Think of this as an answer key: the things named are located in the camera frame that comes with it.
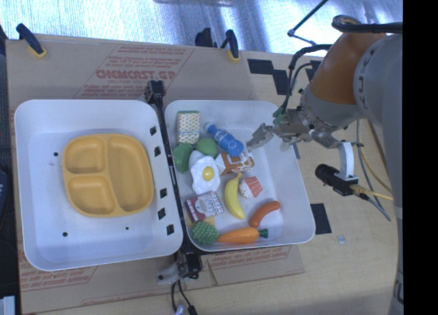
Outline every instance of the egg yolk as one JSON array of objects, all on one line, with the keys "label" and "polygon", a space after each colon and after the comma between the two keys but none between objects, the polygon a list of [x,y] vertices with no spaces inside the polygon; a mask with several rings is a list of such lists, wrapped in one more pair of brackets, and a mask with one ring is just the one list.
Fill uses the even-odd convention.
[{"label": "egg yolk", "polygon": [[203,179],[205,181],[210,181],[214,177],[214,170],[210,166],[206,166],[203,170]]}]

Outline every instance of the white plastic tub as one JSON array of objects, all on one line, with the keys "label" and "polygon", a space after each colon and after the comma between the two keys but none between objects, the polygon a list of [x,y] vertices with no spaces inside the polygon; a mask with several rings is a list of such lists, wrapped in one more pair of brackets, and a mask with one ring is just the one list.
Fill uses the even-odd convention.
[{"label": "white plastic tub", "polygon": [[[183,230],[155,110],[141,101],[33,100],[15,113],[23,243],[29,262],[62,270],[173,254]],[[145,210],[89,217],[69,203],[62,153],[73,138],[120,133],[140,141],[155,196]]]},{"label": "white plastic tub", "polygon": [[[172,149],[177,146],[177,113],[179,111],[199,111],[201,113],[201,137],[206,134],[203,125],[206,122],[215,124],[218,128],[228,130],[235,138],[246,143],[253,132],[262,123],[272,124],[272,114],[278,107],[265,101],[174,101],[165,111],[166,126]],[[271,212],[263,218],[260,228],[268,228],[269,238],[259,238],[252,244],[215,243],[206,246],[197,243],[192,238],[191,228],[188,235],[193,244],[206,252],[229,251],[258,247],[273,247],[285,244],[300,244],[308,242],[315,233],[315,221],[311,212],[309,200],[295,153],[292,149],[280,150],[281,140],[274,136],[270,142],[253,150],[255,166],[245,176],[256,176],[263,190],[255,199],[240,197],[240,203],[245,212],[244,220],[232,216],[224,203],[224,185],[232,176],[225,175],[221,179],[218,196],[225,212],[215,216],[216,229],[220,234],[247,227],[249,217],[261,203],[274,199],[281,204],[281,209]],[[177,171],[177,182],[181,200],[184,202],[195,196],[192,189],[190,171]]]}]

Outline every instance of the yellow divided plate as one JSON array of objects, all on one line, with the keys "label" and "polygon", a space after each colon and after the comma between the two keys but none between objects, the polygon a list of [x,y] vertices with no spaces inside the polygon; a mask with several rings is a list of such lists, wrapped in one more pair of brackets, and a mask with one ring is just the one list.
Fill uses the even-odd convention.
[{"label": "yellow divided plate", "polygon": [[64,148],[68,200],[86,216],[138,213],[153,200],[151,165],[143,145],[123,134],[77,137]]}]

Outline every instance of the metallic surface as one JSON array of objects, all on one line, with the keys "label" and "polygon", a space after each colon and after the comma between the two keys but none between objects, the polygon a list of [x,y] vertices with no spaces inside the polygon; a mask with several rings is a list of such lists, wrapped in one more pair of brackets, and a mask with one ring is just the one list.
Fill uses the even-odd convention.
[{"label": "metallic surface", "polygon": [[[18,38],[24,23],[37,34],[194,45],[210,27],[219,45],[233,29],[240,49],[294,53],[309,44],[287,36],[321,0],[0,0],[0,24]],[[401,21],[402,0],[329,0],[296,32],[316,43],[333,43],[335,15],[363,23]]]}]

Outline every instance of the carrot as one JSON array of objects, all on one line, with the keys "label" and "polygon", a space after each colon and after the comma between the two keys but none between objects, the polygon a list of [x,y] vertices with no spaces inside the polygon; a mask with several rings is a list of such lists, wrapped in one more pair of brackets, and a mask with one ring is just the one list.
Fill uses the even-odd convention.
[{"label": "carrot", "polygon": [[280,209],[280,203],[278,201],[267,202],[263,204],[249,220],[249,225],[251,227],[258,227],[261,220],[267,213],[271,213],[275,210]]},{"label": "carrot", "polygon": [[216,242],[226,242],[226,243],[253,243],[257,241],[259,236],[264,238],[268,237],[268,230],[257,230],[254,227],[242,227],[218,237]]}]

